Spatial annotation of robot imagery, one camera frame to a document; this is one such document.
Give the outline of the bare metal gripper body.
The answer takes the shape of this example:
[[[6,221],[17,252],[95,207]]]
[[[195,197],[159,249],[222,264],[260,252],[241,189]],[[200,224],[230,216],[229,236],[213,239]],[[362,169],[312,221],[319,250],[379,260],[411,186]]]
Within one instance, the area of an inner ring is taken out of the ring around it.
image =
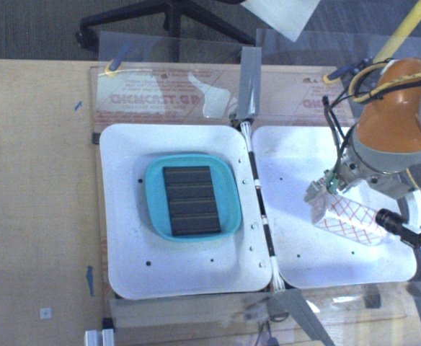
[[[412,186],[404,182],[398,172],[378,172],[355,154],[347,152],[340,159],[340,163],[326,175],[327,192],[337,194],[337,184],[340,180],[351,182],[354,179],[361,179],[372,190],[390,198],[403,198],[412,191]]]

